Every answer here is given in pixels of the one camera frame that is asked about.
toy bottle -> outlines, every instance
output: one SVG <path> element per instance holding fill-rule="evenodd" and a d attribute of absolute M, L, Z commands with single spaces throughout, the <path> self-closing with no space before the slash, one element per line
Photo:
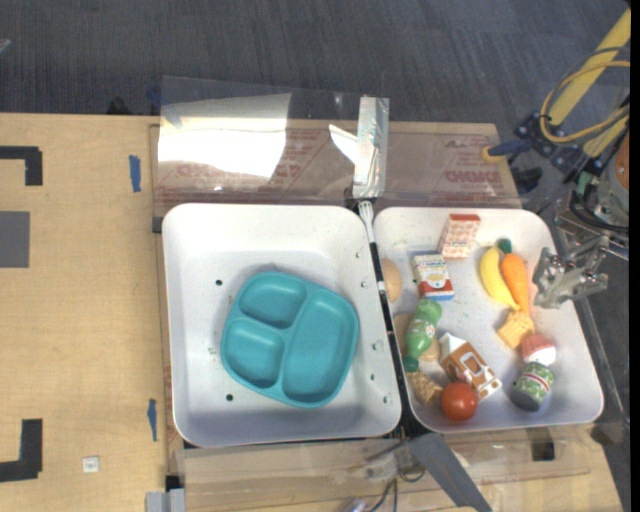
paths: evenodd
<path fill-rule="evenodd" d="M 436 325 L 441 316 L 442 306 L 438 302 L 420 299 L 405 334 L 407 355 L 403 358 L 403 364 L 406 371 L 417 371 L 418 358 L 433 343 Z"/>

red tomato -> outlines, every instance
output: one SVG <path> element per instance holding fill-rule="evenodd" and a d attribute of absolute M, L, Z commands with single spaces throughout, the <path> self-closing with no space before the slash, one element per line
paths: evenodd
<path fill-rule="evenodd" d="M 447 418 L 465 421 L 476 413 L 478 395 L 466 382 L 452 382 L 442 391 L 440 404 Z"/>

banana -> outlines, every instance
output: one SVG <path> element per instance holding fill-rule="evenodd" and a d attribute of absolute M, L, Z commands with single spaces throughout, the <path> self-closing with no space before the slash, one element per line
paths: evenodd
<path fill-rule="evenodd" d="M 480 278 L 492 298 L 507 304 L 514 311 L 520 309 L 500 273 L 500 250 L 497 247 L 491 247 L 480 258 Z"/>

teal divided plate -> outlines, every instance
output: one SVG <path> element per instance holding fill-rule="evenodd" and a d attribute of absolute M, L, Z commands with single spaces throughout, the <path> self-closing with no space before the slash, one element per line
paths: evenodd
<path fill-rule="evenodd" d="M 284 403 L 314 408 L 344 383 L 358 341 L 358 315 L 337 293 L 283 272 L 242 286 L 220 352 L 235 380 Z"/>

orange carrot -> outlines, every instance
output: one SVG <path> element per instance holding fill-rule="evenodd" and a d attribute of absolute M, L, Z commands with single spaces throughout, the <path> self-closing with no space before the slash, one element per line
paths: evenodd
<path fill-rule="evenodd" d="M 529 314 L 529 284 L 524 260 L 512 252 L 505 254 L 501 264 L 502 275 L 513 300 L 523 313 Z"/>

